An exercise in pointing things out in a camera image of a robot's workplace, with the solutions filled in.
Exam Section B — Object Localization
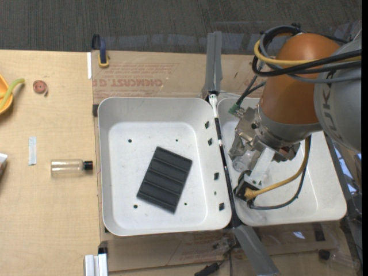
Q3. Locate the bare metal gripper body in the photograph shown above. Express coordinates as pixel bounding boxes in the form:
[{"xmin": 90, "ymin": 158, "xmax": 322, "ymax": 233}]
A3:
[{"xmin": 234, "ymin": 106, "xmax": 301, "ymax": 164}]

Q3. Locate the clear plastic bottle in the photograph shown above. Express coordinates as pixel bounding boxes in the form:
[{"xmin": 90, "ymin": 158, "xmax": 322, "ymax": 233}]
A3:
[{"xmin": 231, "ymin": 150, "xmax": 259, "ymax": 173}]

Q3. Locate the thin black and white rod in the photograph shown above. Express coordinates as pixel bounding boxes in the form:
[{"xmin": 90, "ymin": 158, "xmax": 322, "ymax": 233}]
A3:
[{"xmin": 208, "ymin": 93, "xmax": 240, "ymax": 227}]

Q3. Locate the white plastic tray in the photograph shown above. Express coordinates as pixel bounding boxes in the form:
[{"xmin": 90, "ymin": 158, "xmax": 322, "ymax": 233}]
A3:
[
  {"xmin": 216, "ymin": 97, "xmax": 348, "ymax": 228},
  {"xmin": 97, "ymin": 97, "xmax": 233, "ymax": 237}
]

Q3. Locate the black ribbed rectangular pad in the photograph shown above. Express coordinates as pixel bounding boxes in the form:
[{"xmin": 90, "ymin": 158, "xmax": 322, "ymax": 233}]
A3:
[{"xmin": 136, "ymin": 145, "xmax": 193, "ymax": 214}]

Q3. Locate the brown cardboard board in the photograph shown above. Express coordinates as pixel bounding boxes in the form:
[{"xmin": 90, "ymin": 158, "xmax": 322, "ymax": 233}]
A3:
[{"xmin": 91, "ymin": 49, "xmax": 347, "ymax": 273}]

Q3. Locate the clear bottle with black cap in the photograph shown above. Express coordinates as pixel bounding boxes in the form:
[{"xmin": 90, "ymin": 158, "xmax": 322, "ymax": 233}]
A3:
[{"xmin": 50, "ymin": 158, "xmax": 94, "ymax": 178}]

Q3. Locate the pink round biscuit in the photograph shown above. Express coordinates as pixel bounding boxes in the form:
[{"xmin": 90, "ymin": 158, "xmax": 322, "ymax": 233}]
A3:
[{"xmin": 32, "ymin": 79, "xmax": 49, "ymax": 95}]

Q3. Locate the orange divided plate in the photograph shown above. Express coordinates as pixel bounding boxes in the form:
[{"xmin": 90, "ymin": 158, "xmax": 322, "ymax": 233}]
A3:
[{"xmin": 0, "ymin": 73, "xmax": 14, "ymax": 116}]

